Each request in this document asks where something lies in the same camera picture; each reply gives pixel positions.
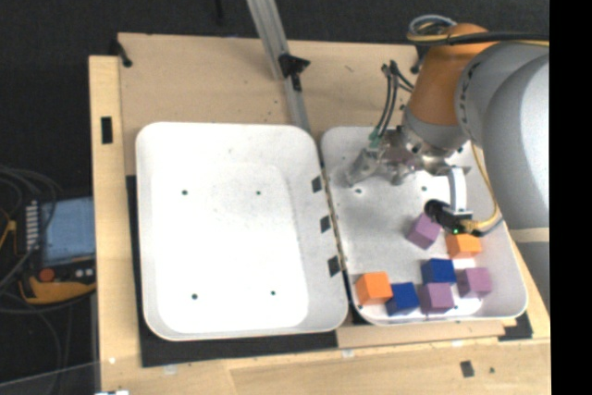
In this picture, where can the white plastic tray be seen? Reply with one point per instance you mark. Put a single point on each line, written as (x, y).
(231, 236)
(384, 226)

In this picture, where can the thin black and white rod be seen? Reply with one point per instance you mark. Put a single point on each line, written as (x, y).
(334, 217)

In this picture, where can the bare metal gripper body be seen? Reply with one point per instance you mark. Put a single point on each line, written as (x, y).
(407, 155)

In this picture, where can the pale brown flat board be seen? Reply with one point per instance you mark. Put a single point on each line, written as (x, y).
(208, 78)

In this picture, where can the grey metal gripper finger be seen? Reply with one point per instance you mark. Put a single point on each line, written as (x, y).
(360, 171)
(401, 176)

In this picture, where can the blue cube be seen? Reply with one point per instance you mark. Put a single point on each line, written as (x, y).
(438, 271)
(403, 298)

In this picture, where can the purple cube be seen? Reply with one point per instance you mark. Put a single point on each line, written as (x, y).
(423, 232)
(475, 281)
(437, 297)

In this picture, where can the orange cube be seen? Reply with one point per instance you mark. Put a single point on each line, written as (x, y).
(373, 287)
(464, 245)

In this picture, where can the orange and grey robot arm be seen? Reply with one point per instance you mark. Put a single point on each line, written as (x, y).
(509, 106)

